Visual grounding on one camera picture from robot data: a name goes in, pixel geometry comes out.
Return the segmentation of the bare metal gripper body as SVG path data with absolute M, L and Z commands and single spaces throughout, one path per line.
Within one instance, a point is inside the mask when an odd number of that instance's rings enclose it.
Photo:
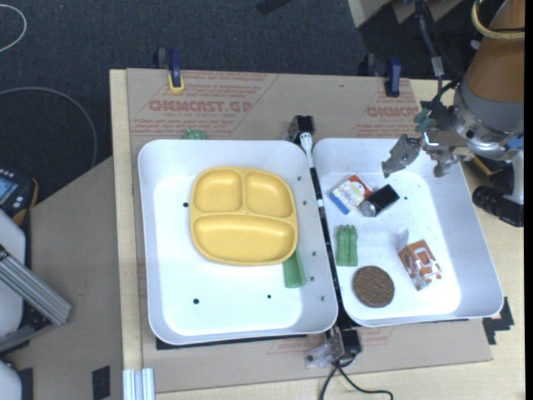
M 421 148 L 435 161 L 481 156 L 509 161 L 523 152 L 514 133 L 500 132 L 463 107 L 439 107 L 420 120 Z

